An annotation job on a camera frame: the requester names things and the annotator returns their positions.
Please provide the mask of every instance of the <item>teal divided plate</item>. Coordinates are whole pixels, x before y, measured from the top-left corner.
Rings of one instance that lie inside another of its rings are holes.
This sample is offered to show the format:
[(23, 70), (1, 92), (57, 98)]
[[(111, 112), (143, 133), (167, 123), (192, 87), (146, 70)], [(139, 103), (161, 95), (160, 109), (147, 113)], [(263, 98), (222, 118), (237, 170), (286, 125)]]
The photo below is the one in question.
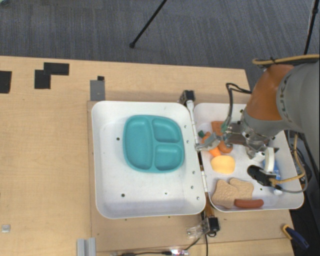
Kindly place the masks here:
[(123, 153), (127, 164), (137, 171), (172, 172), (184, 162), (181, 130), (169, 118), (131, 116), (124, 125)]

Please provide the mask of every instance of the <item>yellow cable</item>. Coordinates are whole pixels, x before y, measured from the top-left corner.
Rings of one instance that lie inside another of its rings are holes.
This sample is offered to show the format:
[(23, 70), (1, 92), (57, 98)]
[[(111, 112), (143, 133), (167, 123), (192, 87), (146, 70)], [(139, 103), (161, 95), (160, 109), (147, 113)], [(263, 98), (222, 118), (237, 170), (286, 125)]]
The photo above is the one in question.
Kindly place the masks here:
[(307, 59), (319, 59), (319, 54), (308, 54), (308, 55), (299, 55), (299, 56), (292, 56), (286, 58), (276, 58), (276, 59), (268, 59), (268, 60), (258, 60), (257, 58), (252, 60), (252, 63), (255, 65), (270, 65), (270, 64), (277, 64), (277, 63), (284, 63), (284, 62), (291, 62), (291, 61), (298, 61), (298, 60), (307, 60)]
[(291, 181), (300, 179), (300, 178), (302, 178), (303, 176), (306, 175), (305, 168), (300, 163), (300, 160), (299, 160), (298, 155), (297, 155), (297, 142), (298, 142), (298, 134), (296, 133), (294, 135), (294, 141), (293, 141), (293, 155), (294, 155), (294, 159), (295, 159), (297, 165), (299, 166), (300, 170), (302, 171), (302, 173), (297, 175), (297, 176), (291, 177), (291, 178), (280, 179), (280, 180), (275, 179), (275, 178), (270, 178), (269, 180), (270, 180), (270, 182), (272, 183), (273, 186), (275, 186), (277, 184), (282, 184), (282, 183), (285, 183), (285, 182), (291, 182)]

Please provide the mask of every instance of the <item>white tray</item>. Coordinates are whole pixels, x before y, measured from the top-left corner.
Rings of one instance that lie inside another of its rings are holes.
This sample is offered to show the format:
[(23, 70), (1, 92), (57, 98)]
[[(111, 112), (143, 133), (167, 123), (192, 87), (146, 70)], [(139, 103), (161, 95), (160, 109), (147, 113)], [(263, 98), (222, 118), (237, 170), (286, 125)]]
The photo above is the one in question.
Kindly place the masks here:
[[(145, 173), (128, 166), (122, 138), (126, 120), (134, 115), (166, 117), (179, 125), (184, 144), (184, 162), (179, 169)], [(92, 109), (92, 131), (96, 207), (101, 215), (110, 219), (194, 215), (204, 209), (206, 198), (194, 134), (184, 106), (101, 101)]]
[[(234, 104), (232, 121), (236, 122), (240, 120), (240, 110), (244, 109), (244, 104)], [(211, 132), (212, 121), (224, 121), (228, 114), (229, 104), (222, 103), (200, 103), (194, 109), (194, 118), (196, 122), (196, 129), (199, 132)], [(280, 132), (275, 140), (270, 142), (271, 147), (279, 148), (279, 151), (275, 154), (275, 160), (279, 169), (279, 173), (282, 179), (294, 177), (297, 175), (295, 165), (290, 154), (289, 146), (284, 132)], [(206, 174), (206, 181), (210, 197), (213, 195), (216, 189), (218, 180), (224, 180), (228, 182), (231, 178), (237, 178), (242, 181), (251, 182), (254, 185), (252, 193), (252, 199), (263, 199), (264, 205), (257, 209), (242, 209), (234, 206), (231, 209), (224, 208), (219, 205), (215, 207), (222, 212), (243, 212), (243, 211), (261, 211), (261, 210), (275, 210), (275, 209), (296, 209), (299, 208), (304, 202), (303, 193), (286, 193), (281, 195), (275, 195), (273, 188), (260, 185), (257, 181), (253, 180), (247, 174), (247, 168), (250, 165), (256, 165), (256, 161), (250, 160), (246, 154), (244, 146), (234, 145), (232, 152), (229, 154), (235, 159), (235, 170), (232, 174), (222, 174), (214, 171), (211, 167), (210, 160), (213, 158), (209, 152), (201, 152), (203, 167)], [(287, 182), (282, 184), (284, 189), (298, 191), (301, 190), (301, 186), (298, 180)]]

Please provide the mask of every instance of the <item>dark floor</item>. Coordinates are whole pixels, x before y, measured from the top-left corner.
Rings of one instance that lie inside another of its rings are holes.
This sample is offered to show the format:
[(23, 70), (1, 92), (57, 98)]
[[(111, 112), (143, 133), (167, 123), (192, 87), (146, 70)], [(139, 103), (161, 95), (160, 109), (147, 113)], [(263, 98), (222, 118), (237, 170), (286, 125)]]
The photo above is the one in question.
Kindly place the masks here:
[[(302, 55), (314, 0), (168, 0), (136, 44), (162, 0), (10, 0), (0, 7), (0, 55), (245, 69), (253, 88), (262, 70), (251, 63)], [(309, 47), (319, 54), (319, 16)], [(309, 200), (291, 211), (310, 243), (297, 256), (319, 255)]]

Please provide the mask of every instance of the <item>table top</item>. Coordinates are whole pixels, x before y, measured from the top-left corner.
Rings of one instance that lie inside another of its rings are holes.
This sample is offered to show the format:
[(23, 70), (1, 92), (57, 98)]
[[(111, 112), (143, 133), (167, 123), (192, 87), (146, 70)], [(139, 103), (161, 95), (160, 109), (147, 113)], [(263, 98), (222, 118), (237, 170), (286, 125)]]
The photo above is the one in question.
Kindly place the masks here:
[[(52, 75), (51, 89), (35, 89), (35, 70), (43, 70), (44, 62), (68, 63), (69, 75)], [(0, 225), (11, 225), (10, 233), (0, 233), (3, 256), (76, 255), (77, 239), (97, 236), (89, 182), (90, 80), (105, 77), (105, 97), (116, 101), (176, 102), (183, 90), (194, 90), (196, 104), (226, 103), (226, 82), (248, 88), (242, 69), (0, 56), (0, 71), (12, 71), (9, 94), (0, 94)], [(242, 94), (234, 97), (235, 103), (247, 100)], [(209, 239), (209, 255), (293, 255), (281, 232), (283, 224), (292, 226), (288, 210), (215, 213), (221, 231)], [(154, 243), (146, 230), (165, 227), (162, 217), (156, 218), (158, 224), (152, 224), (154, 218), (129, 222), (149, 237), (145, 246), (134, 247), (132, 231), (124, 235), (123, 225), (111, 235), (114, 244), (124, 242), (123, 250), (140, 251), (165, 245), (166, 240)], [(171, 218), (179, 244), (163, 247), (190, 244), (185, 218)], [(107, 220), (104, 225), (112, 232), (117, 222)], [(204, 255), (203, 243), (190, 253)], [(112, 248), (99, 247), (98, 256), (110, 255)]]

